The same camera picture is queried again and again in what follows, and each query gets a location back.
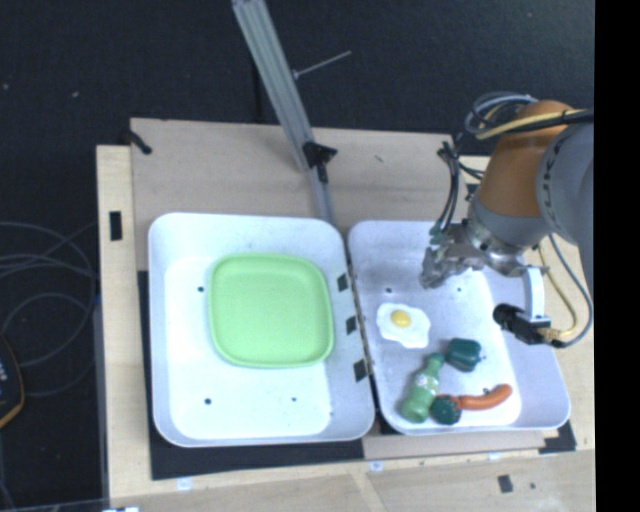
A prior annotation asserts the black cylinder on white bracket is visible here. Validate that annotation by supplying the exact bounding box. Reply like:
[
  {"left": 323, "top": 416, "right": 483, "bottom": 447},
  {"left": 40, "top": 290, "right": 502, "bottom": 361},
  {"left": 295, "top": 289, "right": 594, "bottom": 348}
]
[{"left": 492, "top": 266, "right": 554, "bottom": 346}]

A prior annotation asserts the orange sausage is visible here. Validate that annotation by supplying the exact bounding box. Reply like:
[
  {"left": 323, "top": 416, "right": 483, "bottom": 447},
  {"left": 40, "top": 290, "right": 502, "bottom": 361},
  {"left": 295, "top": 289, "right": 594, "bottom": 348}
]
[{"left": 456, "top": 383, "right": 514, "bottom": 413}]

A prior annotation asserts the thin black and white rod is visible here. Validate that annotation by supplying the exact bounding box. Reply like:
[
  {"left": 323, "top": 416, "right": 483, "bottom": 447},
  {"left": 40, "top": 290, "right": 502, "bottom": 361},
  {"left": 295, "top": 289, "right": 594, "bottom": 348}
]
[{"left": 347, "top": 257, "right": 376, "bottom": 394}]

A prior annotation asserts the green bottle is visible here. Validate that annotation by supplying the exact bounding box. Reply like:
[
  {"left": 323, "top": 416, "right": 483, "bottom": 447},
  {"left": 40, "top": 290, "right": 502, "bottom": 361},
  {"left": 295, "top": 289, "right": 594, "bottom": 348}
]
[{"left": 400, "top": 352, "right": 447, "bottom": 423}]

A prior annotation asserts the white and yellow fried egg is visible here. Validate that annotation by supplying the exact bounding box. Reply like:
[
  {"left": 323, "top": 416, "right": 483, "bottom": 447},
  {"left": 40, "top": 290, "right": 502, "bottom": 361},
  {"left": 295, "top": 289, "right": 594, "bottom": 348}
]
[{"left": 375, "top": 301, "right": 433, "bottom": 350}]

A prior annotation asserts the dark green broccoli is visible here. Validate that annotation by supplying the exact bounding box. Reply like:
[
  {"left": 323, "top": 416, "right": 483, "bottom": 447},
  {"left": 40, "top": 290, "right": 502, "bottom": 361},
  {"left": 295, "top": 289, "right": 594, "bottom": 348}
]
[{"left": 429, "top": 393, "right": 464, "bottom": 427}]

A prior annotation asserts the brown cardboard board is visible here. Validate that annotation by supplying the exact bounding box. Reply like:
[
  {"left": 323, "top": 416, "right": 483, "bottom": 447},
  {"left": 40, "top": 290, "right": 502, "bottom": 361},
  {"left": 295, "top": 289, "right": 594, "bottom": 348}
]
[{"left": 128, "top": 117, "right": 549, "bottom": 460}]

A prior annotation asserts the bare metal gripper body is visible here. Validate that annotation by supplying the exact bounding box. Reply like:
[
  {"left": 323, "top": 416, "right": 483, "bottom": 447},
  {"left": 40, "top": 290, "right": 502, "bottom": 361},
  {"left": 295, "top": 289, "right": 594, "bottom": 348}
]
[{"left": 432, "top": 223, "right": 527, "bottom": 278}]

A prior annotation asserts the dark green bell pepper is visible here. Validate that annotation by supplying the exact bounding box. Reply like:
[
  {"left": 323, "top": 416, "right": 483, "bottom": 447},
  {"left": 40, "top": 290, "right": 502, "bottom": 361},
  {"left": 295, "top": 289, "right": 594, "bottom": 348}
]
[{"left": 444, "top": 337, "right": 486, "bottom": 373}]

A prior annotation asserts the white plastic tray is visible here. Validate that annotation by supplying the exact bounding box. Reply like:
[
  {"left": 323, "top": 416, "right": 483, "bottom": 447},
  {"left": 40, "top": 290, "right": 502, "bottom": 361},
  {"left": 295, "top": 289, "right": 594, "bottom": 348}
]
[
  {"left": 147, "top": 211, "right": 377, "bottom": 448},
  {"left": 346, "top": 219, "right": 573, "bottom": 437}
]

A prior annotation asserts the green plate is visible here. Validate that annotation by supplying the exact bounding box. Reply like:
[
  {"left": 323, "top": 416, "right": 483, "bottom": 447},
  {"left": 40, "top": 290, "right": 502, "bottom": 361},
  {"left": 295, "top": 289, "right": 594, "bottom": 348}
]
[{"left": 206, "top": 252, "right": 336, "bottom": 370}]

